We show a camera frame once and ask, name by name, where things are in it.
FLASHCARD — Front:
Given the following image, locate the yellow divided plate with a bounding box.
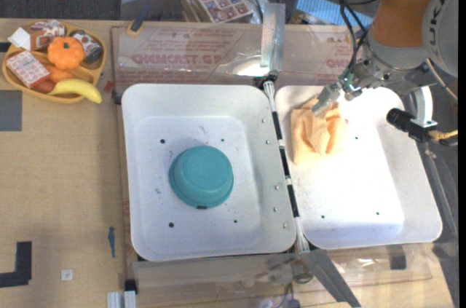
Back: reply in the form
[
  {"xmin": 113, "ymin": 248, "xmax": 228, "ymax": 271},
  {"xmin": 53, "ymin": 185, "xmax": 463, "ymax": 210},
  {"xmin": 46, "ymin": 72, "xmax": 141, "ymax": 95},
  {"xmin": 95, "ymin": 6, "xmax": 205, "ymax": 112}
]
[{"xmin": 1, "ymin": 19, "xmax": 108, "ymax": 105}]

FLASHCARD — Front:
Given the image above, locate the white and brown carton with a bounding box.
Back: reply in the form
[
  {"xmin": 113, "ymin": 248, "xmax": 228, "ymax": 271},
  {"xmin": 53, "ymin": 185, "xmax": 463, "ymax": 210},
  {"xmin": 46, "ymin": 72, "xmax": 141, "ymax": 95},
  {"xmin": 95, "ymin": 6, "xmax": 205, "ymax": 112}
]
[{"xmin": 7, "ymin": 19, "xmax": 67, "ymax": 52}]

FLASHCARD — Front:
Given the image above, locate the red sausage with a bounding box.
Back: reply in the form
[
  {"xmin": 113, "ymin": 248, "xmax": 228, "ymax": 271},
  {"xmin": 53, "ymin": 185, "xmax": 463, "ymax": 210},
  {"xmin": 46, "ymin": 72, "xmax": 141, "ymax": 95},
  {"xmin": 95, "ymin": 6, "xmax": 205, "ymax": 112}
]
[{"xmin": 33, "ymin": 79, "xmax": 56, "ymax": 94}]

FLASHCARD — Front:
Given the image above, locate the white plastic tray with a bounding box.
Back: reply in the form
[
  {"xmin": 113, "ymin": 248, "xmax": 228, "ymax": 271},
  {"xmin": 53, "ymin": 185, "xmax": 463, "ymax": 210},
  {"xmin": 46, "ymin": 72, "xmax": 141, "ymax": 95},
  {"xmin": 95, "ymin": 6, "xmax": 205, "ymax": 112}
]
[
  {"xmin": 120, "ymin": 82, "xmax": 297, "ymax": 262},
  {"xmin": 274, "ymin": 84, "xmax": 443, "ymax": 250}
]

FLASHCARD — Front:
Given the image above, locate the orange pumpkin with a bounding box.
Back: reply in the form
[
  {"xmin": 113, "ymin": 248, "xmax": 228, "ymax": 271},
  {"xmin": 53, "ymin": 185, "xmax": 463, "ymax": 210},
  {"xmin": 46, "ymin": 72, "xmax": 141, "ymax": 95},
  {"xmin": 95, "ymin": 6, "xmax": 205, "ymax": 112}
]
[{"xmin": 47, "ymin": 36, "xmax": 86, "ymax": 71}]

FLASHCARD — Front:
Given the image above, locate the teal bowl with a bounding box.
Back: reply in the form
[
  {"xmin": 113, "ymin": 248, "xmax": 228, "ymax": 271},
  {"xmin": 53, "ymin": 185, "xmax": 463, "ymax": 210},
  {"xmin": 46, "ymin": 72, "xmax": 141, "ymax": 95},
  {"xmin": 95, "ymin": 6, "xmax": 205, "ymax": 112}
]
[{"xmin": 167, "ymin": 145, "xmax": 235, "ymax": 210}]

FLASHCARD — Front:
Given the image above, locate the printed game box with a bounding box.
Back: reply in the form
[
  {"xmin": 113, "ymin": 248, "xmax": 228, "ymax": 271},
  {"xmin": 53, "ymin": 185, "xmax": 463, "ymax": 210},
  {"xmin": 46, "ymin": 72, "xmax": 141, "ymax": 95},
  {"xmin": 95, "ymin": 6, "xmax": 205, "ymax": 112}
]
[{"xmin": 181, "ymin": 0, "xmax": 255, "ymax": 24}]

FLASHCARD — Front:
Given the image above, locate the orange cloth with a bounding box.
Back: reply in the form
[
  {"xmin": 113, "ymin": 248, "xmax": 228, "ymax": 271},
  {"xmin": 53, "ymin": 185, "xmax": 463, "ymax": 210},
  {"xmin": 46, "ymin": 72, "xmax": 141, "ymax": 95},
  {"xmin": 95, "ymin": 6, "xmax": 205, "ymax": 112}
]
[{"xmin": 289, "ymin": 96, "xmax": 350, "ymax": 166}]

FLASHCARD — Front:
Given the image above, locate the black block with thin wires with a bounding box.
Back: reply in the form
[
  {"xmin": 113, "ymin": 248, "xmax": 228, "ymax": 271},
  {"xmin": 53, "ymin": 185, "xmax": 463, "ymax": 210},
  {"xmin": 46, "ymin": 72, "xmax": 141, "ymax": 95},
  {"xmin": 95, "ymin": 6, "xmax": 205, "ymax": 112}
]
[{"xmin": 259, "ymin": 69, "xmax": 280, "ymax": 84}]

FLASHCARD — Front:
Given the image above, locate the yellow banana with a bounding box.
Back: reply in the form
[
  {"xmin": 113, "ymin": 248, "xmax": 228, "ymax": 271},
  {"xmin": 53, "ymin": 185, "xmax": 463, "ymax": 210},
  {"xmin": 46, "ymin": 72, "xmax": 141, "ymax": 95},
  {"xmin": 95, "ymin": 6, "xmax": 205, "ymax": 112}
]
[{"xmin": 48, "ymin": 78, "xmax": 103, "ymax": 105}]

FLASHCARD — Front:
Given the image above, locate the brown cardboard board, red print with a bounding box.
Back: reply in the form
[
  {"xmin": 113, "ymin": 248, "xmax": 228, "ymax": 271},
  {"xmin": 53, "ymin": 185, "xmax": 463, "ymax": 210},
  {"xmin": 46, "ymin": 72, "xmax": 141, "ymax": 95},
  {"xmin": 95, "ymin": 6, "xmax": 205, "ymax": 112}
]
[{"xmin": 111, "ymin": 21, "xmax": 435, "ymax": 291}]

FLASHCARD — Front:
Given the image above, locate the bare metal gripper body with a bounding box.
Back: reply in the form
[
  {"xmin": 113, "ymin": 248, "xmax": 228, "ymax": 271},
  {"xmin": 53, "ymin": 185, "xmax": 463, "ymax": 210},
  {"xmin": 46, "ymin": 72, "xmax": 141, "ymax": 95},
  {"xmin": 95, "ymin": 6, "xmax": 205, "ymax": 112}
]
[{"xmin": 337, "ymin": 58, "xmax": 411, "ymax": 100}]

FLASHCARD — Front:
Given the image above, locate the orange carrot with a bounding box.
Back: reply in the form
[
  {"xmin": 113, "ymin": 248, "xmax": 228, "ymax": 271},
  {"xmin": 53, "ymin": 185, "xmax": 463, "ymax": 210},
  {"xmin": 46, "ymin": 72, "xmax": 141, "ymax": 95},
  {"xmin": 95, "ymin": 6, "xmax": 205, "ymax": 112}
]
[{"xmin": 44, "ymin": 63, "xmax": 76, "ymax": 84}]

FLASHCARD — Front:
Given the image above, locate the small can, red print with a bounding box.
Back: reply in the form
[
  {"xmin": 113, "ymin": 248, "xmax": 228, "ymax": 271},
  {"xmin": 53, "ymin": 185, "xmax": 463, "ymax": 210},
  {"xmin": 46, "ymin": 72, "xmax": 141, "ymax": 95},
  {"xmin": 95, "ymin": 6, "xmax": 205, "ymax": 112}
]
[{"xmin": 68, "ymin": 29, "xmax": 104, "ymax": 65}]

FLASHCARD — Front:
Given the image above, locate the black cylinder on white bracket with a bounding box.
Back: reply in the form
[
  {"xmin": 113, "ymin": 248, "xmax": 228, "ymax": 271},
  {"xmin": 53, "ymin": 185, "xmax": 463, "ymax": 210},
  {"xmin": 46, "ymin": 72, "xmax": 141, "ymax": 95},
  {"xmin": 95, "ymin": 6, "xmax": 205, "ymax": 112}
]
[{"xmin": 386, "ymin": 86, "xmax": 438, "ymax": 143}]

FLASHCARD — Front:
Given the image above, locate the red and white packet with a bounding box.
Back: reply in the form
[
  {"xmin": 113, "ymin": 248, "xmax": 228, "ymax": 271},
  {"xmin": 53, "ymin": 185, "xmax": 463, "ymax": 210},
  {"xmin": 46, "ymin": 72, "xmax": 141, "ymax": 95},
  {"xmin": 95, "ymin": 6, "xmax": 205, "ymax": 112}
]
[{"xmin": 4, "ymin": 50, "xmax": 51, "ymax": 90}]

